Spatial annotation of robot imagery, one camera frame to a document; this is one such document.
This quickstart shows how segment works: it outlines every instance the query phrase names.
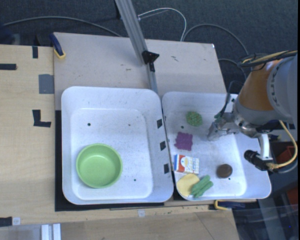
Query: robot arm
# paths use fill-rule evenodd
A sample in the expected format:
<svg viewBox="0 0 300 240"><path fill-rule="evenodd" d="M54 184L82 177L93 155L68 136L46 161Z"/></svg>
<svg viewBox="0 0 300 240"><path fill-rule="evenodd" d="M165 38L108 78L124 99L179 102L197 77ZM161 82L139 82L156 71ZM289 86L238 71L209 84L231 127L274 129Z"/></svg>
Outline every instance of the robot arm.
<svg viewBox="0 0 300 240"><path fill-rule="evenodd" d="M298 54L278 52L257 59L250 59L243 64L254 68L244 83L233 103L232 112L224 112L225 107L215 116L211 124L208 140L216 141L223 135L239 132L250 138L264 142L264 130L271 130L269 122L279 120L294 124L298 131ZM251 160L260 170L267 170L269 149L261 145L261 155L246 152L245 158Z"/></svg>

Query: brown cookie toy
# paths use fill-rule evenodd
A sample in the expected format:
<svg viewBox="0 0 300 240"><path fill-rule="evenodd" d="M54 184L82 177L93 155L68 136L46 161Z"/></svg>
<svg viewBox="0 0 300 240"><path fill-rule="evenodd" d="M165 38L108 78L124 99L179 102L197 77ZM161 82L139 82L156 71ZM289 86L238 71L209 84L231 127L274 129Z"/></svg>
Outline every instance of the brown cookie toy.
<svg viewBox="0 0 300 240"><path fill-rule="evenodd" d="M216 175L219 178L228 178L232 174L232 172L232 167L227 163L219 165L216 169Z"/></svg>

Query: metal bracket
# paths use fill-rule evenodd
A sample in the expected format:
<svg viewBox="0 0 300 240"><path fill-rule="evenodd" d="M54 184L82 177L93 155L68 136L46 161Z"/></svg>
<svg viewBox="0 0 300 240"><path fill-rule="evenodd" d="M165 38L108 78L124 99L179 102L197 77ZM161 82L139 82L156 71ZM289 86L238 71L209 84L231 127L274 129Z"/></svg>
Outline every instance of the metal bracket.
<svg viewBox="0 0 300 240"><path fill-rule="evenodd" d="M155 72L155 60L159 57L159 54L150 51L143 51L142 58L145 64L148 64L151 72Z"/></svg>

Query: gray carpet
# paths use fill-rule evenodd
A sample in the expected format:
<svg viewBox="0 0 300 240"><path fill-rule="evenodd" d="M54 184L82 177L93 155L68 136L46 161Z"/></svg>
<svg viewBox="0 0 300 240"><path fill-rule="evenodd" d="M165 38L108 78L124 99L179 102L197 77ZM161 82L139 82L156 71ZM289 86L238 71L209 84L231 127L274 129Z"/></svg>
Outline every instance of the gray carpet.
<svg viewBox="0 0 300 240"><path fill-rule="evenodd" d="M249 54L275 53L298 49L298 0L132 0L141 14L156 8L179 10L187 20L187 30L198 24L218 25L244 44ZM0 0L0 20L9 23L41 16L66 16L100 24L127 37L124 24L116 18L114 0ZM179 41L183 18L174 11L147 17L140 22L146 39ZM33 45L35 36L49 46L52 32L112 35L97 27L64 19L41 19L9 26L21 36L21 45ZM247 53L227 31L215 26L198 27L185 41L213 43L219 59L237 61ZM244 81L243 73L231 62L220 61L223 79ZM237 93L240 87L231 90Z"/></svg>

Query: white sink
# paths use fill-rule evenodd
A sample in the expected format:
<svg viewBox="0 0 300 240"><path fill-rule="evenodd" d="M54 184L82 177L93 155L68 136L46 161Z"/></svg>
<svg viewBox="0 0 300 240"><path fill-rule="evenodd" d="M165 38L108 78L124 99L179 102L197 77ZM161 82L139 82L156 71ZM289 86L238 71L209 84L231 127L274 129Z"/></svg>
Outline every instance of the white sink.
<svg viewBox="0 0 300 240"><path fill-rule="evenodd" d="M190 201L264 199L271 193L271 182L267 171L260 171L244 158L246 150L260 152L258 139L242 133L226 135L217 141L208 141L207 134L214 116L225 104L226 95L220 93L168 92L162 98L162 108L169 143L171 160L176 154L199 158L199 178L210 175L213 187L202 197L183 196ZM231 112L229 103L226 112ZM187 123L186 114L194 111L202 116L201 126ZM178 132L192 134L191 151L175 147ZM229 164L233 172L227 178L217 177L221 164ZM176 182L185 174L174 172Z"/></svg>
<svg viewBox="0 0 300 240"><path fill-rule="evenodd" d="M149 89L70 87L61 97L62 190L73 204L161 203L173 193L159 96ZM113 147L119 180L107 188L84 184L76 159L87 145Z"/></svg>

